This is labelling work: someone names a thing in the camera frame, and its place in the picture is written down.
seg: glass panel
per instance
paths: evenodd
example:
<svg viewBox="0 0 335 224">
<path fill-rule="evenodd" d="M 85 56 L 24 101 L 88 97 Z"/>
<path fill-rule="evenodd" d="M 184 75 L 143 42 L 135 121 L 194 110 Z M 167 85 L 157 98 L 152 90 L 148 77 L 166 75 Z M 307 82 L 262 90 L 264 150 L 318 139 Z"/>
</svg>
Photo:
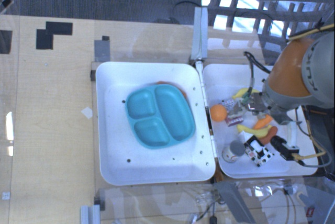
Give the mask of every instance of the glass panel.
<svg viewBox="0 0 335 224">
<path fill-rule="evenodd" d="M 320 11 L 318 8 L 316 11 L 318 4 L 315 3 L 257 0 L 202 0 L 202 5 L 208 6 L 208 57 L 204 66 L 212 63 L 247 64 L 248 61 L 243 56 L 246 50 L 261 63 L 272 65 L 286 47 L 286 39 L 290 34 L 310 25 L 314 26 L 321 17 L 326 20 L 325 15 L 331 15 L 333 9 L 329 4 L 320 5 L 325 10 Z M 102 62 L 109 60 L 127 63 L 189 63 L 194 29 L 194 26 L 179 24 L 96 21 L 95 49 L 104 43 L 109 57 L 106 60 L 102 51 L 96 51 L 92 70 L 96 71 Z M 140 69 L 133 72 L 137 77 L 142 76 Z M 227 77 L 220 72 L 216 75 Z M 127 84 L 135 85 L 137 81 L 134 78 Z M 220 87 L 219 80 L 213 82 L 211 93 L 207 93 L 209 105 L 223 93 Z M 212 184 L 217 178 L 215 174 L 215 180 L 212 178 L 211 181 L 201 183 L 110 185 L 99 170 L 101 164 L 95 81 L 92 82 L 92 90 L 95 202 L 103 209 L 100 214 L 102 223 L 209 223 L 212 215 L 216 216 L 218 223 L 251 220 L 256 223 L 308 223 L 324 221 L 326 215 L 333 210 L 333 181 L 327 177 L 302 177 L 301 174 L 285 172 L 285 168 L 292 171 L 291 168 L 297 164 L 284 159 L 280 160 L 284 163 L 280 179 L 273 179 L 274 174 L 262 177 L 259 171 L 253 174 L 252 180 L 246 179 L 248 176 L 238 178 L 238 173 L 228 176 L 231 170 L 226 170 L 226 164 L 222 165 L 224 160 L 221 155 L 225 142 L 216 134 L 216 151 L 219 155 L 217 167 L 224 172 L 223 175 L 220 174 L 223 181 L 217 180 L 217 183 Z M 309 145 L 307 150 L 312 151 L 313 146 Z M 129 158 L 125 164 L 132 163 L 133 160 Z M 324 175 L 323 170 L 318 170 L 317 173 Z M 323 194 L 327 196 L 324 201 L 319 199 L 319 195 Z"/>
<path fill-rule="evenodd" d="M 0 4 L 0 222 L 9 222 L 12 164 L 15 154 L 20 0 Z"/>
</svg>

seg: blue plate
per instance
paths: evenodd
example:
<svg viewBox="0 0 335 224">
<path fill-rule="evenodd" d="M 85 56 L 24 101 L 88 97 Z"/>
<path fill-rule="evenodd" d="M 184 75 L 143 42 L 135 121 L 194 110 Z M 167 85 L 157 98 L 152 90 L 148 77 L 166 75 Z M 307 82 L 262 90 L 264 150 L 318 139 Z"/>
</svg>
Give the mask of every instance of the blue plate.
<svg viewBox="0 0 335 224">
<path fill-rule="evenodd" d="M 149 149 L 181 143 L 195 132 L 193 115 L 185 97 L 170 84 L 137 90 L 127 97 L 125 105 L 135 137 Z"/>
</svg>

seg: toy carrot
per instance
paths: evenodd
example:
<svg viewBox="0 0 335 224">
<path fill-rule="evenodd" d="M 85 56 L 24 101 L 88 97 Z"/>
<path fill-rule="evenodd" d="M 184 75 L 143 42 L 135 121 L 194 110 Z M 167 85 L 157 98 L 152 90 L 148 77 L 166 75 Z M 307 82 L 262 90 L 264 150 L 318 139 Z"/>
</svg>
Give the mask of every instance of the toy carrot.
<svg viewBox="0 0 335 224">
<path fill-rule="evenodd" d="M 263 144 L 266 145 L 268 143 L 271 142 L 271 139 L 277 135 L 278 132 L 278 127 L 277 126 L 273 126 L 269 129 L 269 132 L 267 133 L 267 135 L 264 138 L 260 138 L 259 141 Z"/>
<path fill-rule="evenodd" d="M 263 119 L 258 120 L 258 122 L 254 125 L 252 129 L 261 129 L 262 127 L 266 126 L 272 120 L 273 118 L 269 114 L 266 114 Z"/>
</svg>

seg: banana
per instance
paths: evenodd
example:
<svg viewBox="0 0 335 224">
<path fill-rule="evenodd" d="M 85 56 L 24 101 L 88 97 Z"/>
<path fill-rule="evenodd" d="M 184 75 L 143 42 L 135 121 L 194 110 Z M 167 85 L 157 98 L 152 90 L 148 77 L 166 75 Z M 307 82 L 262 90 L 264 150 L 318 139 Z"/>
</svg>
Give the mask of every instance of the banana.
<svg viewBox="0 0 335 224">
<path fill-rule="evenodd" d="M 238 98 L 238 97 L 242 97 L 247 91 L 248 91 L 248 88 L 241 88 L 241 89 L 238 90 L 238 92 L 234 96 L 232 96 L 232 98 L 235 99 L 235 98 Z M 252 93 L 259 93 L 259 91 L 256 90 L 256 89 L 253 89 L 251 92 Z"/>
<path fill-rule="evenodd" d="M 267 133 L 269 132 L 270 128 L 272 127 L 271 125 L 268 125 L 267 127 L 264 127 L 262 129 L 252 129 L 252 128 L 249 128 L 249 127 L 246 127 L 244 125 L 236 125 L 237 126 L 237 130 L 238 132 L 242 132 L 242 131 L 245 131 L 247 133 L 250 133 L 250 134 L 253 134 L 255 135 L 257 138 L 264 138 L 266 137 Z"/>
</svg>

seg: orange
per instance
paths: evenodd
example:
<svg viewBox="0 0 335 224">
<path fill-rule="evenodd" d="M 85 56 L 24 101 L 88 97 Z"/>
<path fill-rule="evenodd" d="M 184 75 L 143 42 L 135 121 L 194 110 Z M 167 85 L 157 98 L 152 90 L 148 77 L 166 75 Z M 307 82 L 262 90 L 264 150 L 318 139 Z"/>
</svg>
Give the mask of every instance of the orange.
<svg viewBox="0 0 335 224">
<path fill-rule="evenodd" d="M 227 117 L 227 110 L 221 104 L 216 104 L 210 108 L 210 116 L 213 121 L 223 121 Z"/>
</svg>

